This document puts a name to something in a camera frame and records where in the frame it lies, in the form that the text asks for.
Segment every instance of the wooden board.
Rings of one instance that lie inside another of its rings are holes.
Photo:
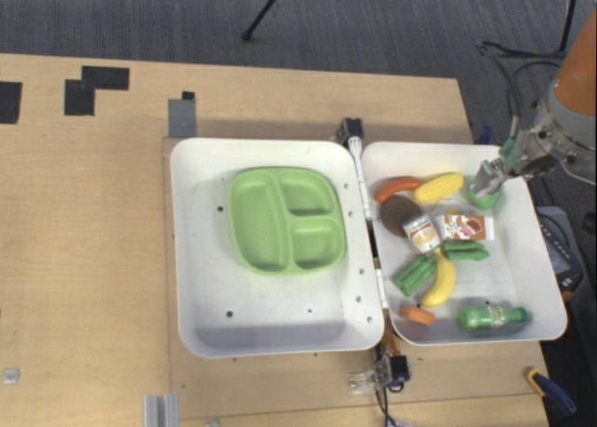
[[[79,79],[83,64],[129,67],[130,89],[98,90],[95,117],[65,117],[64,80]],[[162,178],[168,99],[196,92],[201,136],[322,140],[343,117],[362,117],[369,142],[470,140],[449,79],[0,55],[0,80],[23,83],[19,123],[0,125],[0,369],[21,369],[18,384],[0,384],[0,419],[8,427],[136,427],[143,395],[171,389]],[[415,378],[401,402],[430,383],[440,384],[433,389],[444,398],[452,385],[488,384],[483,392],[499,400],[512,388],[530,391],[523,366],[545,369],[538,343],[459,354],[437,351],[413,361]],[[255,360],[199,360],[201,368],[173,375],[172,385],[180,383],[184,396],[183,381],[209,382],[202,418],[241,413],[249,391],[259,393],[251,410],[259,412],[370,404],[347,402],[339,387],[340,373],[358,370],[364,356],[273,356],[265,368]],[[419,366],[425,363],[434,367]],[[461,372],[468,363],[496,363],[499,372],[468,379]],[[289,376],[264,381],[275,372],[310,379],[315,391],[296,390]],[[322,379],[335,392],[325,402],[318,399]],[[524,419],[545,418],[537,398],[512,399],[527,407]],[[375,409],[367,411],[370,422],[354,414],[343,425],[379,425]],[[326,412],[296,418],[316,425],[311,420]],[[486,424],[482,410],[471,415]],[[251,419],[279,425],[287,417],[236,417],[224,425]]]

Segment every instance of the table surface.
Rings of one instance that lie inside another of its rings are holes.
[[[128,67],[130,88],[96,90],[95,117],[66,117],[64,80],[80,79],[82,65]],[[23,84],[19,122],[0,125],[0,370],[21,370],[18,384],[0,384],[11,427],[138,426],[144,394],[178,391],[162,140],[168,100],[183,90],[197,95],[200,136],[325,140],[342,118],[361,117],[368,143],[470,143],[450,79],[0,55],[0,81]],[[413,379],[392,396],[398,420],[547,425],[523,379],[530,366],[546,371],[537,342],[401,345]],[[212,404],[181,425],[382,425],[374,399],[352,401],[343,384],[317,400],[258,374],[341,383],[360,355],[252,358],[240,370],[198,359],[189,372],[214,383]],[[250,392],[271,399],[251,408]]]

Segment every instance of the brown cookie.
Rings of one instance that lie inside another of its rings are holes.
[[[422,211],[414,201],[401,195],[394,195],[383,203],[380,209],[380,219],[389,231],[399,237],[407,238],[402,225],[420,213]]]

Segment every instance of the black floor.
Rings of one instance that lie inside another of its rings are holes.
[[[552,51],[567,0],[279,0],[254,41],[242,42],[241,31],[264,1],[0,0],[0,52],[455,77],[473,138],[491,133],[491,143],[501,144],[509,128],[507,84],[475,44],[487,38]],[[573,38],[593,8],[594,0],[578,0]],[[514,71],[524,63],[508,66]],[[532,65],[518,72],[525,106],[556,71]],[[584,214],[595,211],[594,188],[559,169],[531,188],[537,205],[568,213],[594,290],[595,239],[580,228]],[[582,379],[588,372],[574,323],[545,353],[554,377],[574,372],[570,379]],[[594,406],[594,387],[575,385],[571,391],[592,396]],[[566,425],[593,425],[587,416]]]

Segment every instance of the yellow banana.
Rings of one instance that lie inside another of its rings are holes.
[[[456,280],[456,268],[453,263],[441,253],[439,247],[434,253],[437,256],[436,280],[421,300],[421,305],[425,308],[434,308],[446,301]]]

